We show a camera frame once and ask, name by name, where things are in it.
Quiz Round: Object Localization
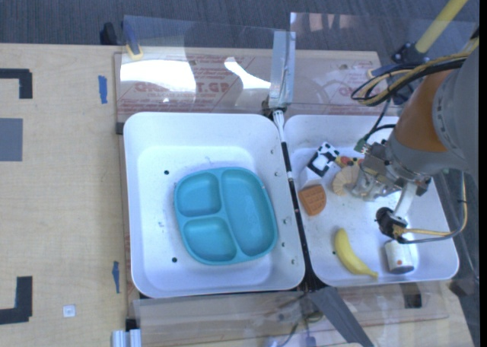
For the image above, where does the red and yellow toy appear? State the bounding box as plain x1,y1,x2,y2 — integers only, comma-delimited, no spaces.
334,154,364,170

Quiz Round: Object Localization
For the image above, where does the yellow banana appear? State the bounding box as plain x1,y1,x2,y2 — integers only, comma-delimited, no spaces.
333,227,380,279

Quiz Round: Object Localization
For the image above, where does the black cylinder on white bracket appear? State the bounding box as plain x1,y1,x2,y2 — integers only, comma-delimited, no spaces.
374,182,418,243

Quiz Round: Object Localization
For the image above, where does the orange waffle biscuit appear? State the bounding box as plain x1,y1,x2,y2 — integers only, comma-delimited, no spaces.
298,183,328,218

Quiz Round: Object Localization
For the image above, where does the white can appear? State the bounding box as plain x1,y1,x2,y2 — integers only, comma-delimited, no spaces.
384,239,415,275

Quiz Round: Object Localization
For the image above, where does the blue divided plate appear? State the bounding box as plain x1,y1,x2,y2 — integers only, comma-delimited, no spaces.
173,166,279,266

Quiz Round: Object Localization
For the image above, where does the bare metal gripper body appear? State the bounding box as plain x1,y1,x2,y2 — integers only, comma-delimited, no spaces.
359,141,433,197

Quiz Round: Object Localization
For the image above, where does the black and white carton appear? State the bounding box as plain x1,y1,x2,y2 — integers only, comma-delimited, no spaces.
300,142,341,186

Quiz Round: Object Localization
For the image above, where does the white plastic tray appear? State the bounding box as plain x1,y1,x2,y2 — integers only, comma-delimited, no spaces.
123,111,307,299
283,113,460,288

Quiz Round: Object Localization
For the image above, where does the tan croissant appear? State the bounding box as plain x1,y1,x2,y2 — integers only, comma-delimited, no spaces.
331,164,362,197

